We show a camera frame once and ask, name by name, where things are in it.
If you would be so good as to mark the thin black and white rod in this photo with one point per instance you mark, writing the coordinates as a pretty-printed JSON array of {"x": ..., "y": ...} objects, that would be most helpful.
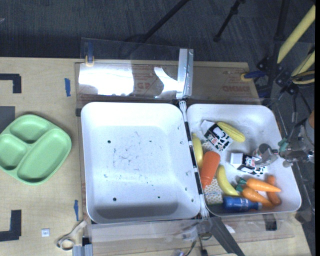
[{"x": 190, "y": 142}]

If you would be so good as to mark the orange patterned white packet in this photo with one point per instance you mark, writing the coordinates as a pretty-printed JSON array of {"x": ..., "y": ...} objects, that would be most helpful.
[
  {"x": 213, "y": 193},
  {"x": 206, "y": 147}
]

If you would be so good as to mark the orange carrot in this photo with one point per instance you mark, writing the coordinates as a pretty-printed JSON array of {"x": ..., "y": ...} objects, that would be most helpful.
[
  {"x": 261, "y": 185},
  {"x": 253, "y": 196}
]

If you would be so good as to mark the black and white carton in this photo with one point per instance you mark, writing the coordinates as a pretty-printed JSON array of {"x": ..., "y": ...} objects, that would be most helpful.
[
  {"x": 246, "y": 163},
  {"x": 217, "y": 136}
]

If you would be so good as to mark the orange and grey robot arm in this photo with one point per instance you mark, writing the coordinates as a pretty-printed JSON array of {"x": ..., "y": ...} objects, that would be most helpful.
[{"x": 311, "y": 120}]

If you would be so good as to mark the blue bottle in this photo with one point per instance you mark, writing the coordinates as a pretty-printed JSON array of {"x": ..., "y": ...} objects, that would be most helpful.
[{"x": 237, "y": 204}]

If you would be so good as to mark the yellow corn cob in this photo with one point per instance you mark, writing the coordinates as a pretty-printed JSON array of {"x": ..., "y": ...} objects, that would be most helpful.
[{"x": 231, "y": 131}]

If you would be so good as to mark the green divided plate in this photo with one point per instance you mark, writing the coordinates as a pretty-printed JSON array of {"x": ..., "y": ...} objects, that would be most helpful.
[{"x": 42, "y": 152}]

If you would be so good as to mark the orange bottle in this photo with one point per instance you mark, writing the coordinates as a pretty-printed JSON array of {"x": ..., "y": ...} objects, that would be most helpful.
[{"x": 209, "y": 166}]

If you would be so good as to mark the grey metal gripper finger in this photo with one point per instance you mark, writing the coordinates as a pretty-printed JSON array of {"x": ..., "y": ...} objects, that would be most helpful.
[
  {"x": 268, "y": 153},
  {"x": 260, "y": 162}
]

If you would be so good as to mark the orange sausage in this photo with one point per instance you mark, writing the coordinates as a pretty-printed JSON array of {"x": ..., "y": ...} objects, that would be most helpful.
[{"x": 273, "y": 197}]

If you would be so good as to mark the yellow banana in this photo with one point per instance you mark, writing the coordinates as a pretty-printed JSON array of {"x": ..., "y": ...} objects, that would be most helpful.
[
  {"x": 223, "y": 181},
  {"x": 197, "y": 150}
]

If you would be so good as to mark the small white square tag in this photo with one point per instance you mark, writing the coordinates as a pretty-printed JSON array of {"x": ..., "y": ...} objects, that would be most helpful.
[{"x": 45, "y": 232}]

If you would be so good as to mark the white plastic tray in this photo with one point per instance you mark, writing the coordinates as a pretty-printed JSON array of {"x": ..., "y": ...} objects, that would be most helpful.
[
  {"x": 140, "y": 162},
  {"x": 260, "y": 120}
]

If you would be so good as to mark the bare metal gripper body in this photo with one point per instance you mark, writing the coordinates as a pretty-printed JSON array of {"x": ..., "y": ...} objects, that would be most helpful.
[{"x": 297, "y": 153}]

